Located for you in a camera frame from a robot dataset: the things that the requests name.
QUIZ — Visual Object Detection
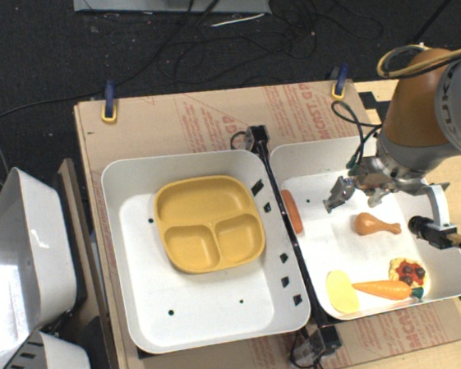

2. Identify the brown chicken drumstick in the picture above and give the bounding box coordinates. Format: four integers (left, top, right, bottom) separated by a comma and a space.
351, 207, 403, 241

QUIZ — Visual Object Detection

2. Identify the pale yellow oval slice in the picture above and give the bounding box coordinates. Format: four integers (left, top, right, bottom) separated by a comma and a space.
323, 267, 362, 317

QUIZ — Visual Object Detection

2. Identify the black cylinder on white bracket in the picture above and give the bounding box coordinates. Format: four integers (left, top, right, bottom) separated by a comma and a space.
403, 181, 461, 254

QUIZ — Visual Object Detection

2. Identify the pizza slice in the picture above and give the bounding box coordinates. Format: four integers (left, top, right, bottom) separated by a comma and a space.
386, 254, 430, 292

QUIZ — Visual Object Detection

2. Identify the white plastic tray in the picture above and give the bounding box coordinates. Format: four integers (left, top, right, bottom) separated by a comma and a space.
98, 140, 316, 359
267, 124, 461, 329

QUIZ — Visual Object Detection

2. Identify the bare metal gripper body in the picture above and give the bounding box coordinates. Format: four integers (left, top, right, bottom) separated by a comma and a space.
349, 150, 428, 204

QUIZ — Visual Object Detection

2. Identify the orange carrot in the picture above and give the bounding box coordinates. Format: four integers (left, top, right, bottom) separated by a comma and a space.
351, 274, 426, 307

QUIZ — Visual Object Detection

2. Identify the thin black rod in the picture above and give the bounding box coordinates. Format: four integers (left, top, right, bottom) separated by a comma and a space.
255, 134, 331, 334

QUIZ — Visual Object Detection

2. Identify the yellow divided plate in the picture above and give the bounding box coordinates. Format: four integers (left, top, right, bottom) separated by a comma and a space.
150, 170, 270, 279

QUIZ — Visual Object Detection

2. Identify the brown cardboard board red print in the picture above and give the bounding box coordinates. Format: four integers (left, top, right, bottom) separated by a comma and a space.
73, 61, 461, 369

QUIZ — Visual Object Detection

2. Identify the black block with thin wires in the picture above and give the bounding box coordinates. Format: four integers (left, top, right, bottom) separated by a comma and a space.
243, 123, 271, 154
307, 324, 344, 358

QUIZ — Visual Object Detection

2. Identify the orange sausage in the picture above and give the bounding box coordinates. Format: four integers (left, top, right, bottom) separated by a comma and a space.
280, 187, 305, 236

